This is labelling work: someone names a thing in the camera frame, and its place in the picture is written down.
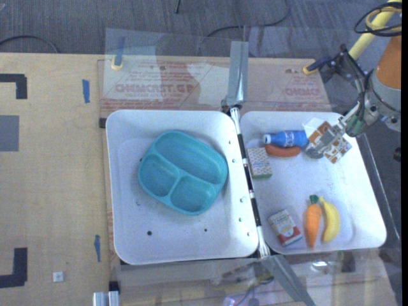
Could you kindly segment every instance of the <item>yellow pole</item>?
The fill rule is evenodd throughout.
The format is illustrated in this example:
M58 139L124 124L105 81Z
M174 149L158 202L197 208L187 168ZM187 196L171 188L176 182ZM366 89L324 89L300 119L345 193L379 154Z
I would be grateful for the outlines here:
M388 2L401 3L402 0L388 0ZM393 15L392 13L388 12L379 13L373 19L372 24L375 26L385 26L387 24L387 21L391 18L392 15ZM360 38L357 40L357 42L353 45L353 47L349 50L349 55L354 60L357 60L374 38L375 36L371 33L362 34Z

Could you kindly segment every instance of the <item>white tray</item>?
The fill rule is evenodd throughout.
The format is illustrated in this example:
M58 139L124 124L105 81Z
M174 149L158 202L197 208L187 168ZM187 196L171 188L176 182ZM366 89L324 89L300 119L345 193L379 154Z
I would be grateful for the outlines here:
M180 130L221 153L228 179L201 215L184 215L146 194L137 181L140 159L154 139ZM113 239L129 264L242 258L258 234L234 123L221 112L120 110L106 122L112 186Z
M302 124L313 117L333 125L340 115L325 112L248 112L240 122L244 144L246 148L262 147L263 134L303 130ZM274 251L305 254L374 248L385 242L386 228L357 141L347 135L345 139L353 147L335 164L326 158L311 159L304 153L289 158L270 156L272 177L253 180L265 241ZM341 221L339 234L325 244L318 239L314 249L307 246L304 238L286 247L281 246L268 224L268 217L285 208L303 233L303 214L311 194L323 196L338 208ZM322 219L319 237L323 224Z

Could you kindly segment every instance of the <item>blue plate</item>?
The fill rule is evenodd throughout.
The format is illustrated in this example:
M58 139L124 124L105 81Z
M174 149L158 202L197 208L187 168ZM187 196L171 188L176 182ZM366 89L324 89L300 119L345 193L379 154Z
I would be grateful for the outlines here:
M228 165L213 148L180 131L158 136L138 170L142 189L187 215L206 211L225 184Z

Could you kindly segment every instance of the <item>gray floor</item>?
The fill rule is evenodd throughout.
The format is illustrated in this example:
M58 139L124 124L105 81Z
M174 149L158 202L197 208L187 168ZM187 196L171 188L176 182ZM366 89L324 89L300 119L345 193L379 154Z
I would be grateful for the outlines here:
M0 0L0 9L5 4L0 10L0 41L34 35L52 42L63 54L104 54L107 28L205 36L220 27L236 26L238 20L257 33L250 50L253 57L318 59L334 56L342 43L350 48L358 38L353 31L356 21L386 1L288 0L289 15L277 25L263 27L283 16L284 0L238 0L236 14L235 0L181 0L178 13L177 0ZM214 37L239 40L242 32L228 29ZM360 66L373 69L387 42L387 38L376 38L359 58ZM19 38L1 44L0 52L54 50L44 41ZM350 86L332 78L326 88L335 110L342 112L350 103ZM395 148L401 145L400 133L378 123L367 131L367 138L360 138L359 143L388 229L383 258L402 300L401 164L393 159Z

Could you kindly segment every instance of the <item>sausage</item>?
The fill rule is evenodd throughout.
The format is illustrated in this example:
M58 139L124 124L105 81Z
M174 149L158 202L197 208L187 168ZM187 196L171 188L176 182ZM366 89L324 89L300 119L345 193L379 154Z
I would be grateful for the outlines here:
M272 144L265 145L266 153L270 154L271 156L279 156L279 157L289 157L289 156L297 156L301 148L299 146L294 147L278 147Z

